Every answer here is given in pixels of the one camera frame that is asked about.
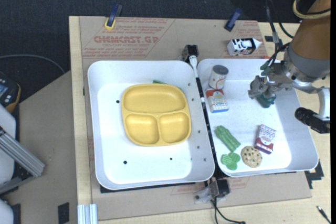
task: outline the divided yellow plate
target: divided yellow plate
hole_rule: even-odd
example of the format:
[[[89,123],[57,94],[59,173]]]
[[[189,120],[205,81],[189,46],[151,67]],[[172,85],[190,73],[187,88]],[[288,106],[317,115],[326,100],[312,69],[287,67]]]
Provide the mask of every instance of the divided yellow plate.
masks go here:
[[[135,144],[175,145],[190,136],[188,102],[176,86],[137,84],[124,91],[121,104],[126,134]]]

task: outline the tin can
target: tin can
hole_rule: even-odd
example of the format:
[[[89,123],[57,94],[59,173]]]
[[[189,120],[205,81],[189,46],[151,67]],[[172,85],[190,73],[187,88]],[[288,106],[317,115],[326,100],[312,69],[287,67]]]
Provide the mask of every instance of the tin can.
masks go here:
[[[222,89],[228,73],[229,70],[226,67],[220,65],[214,66],[211,71],[209,86],[213,89]]]

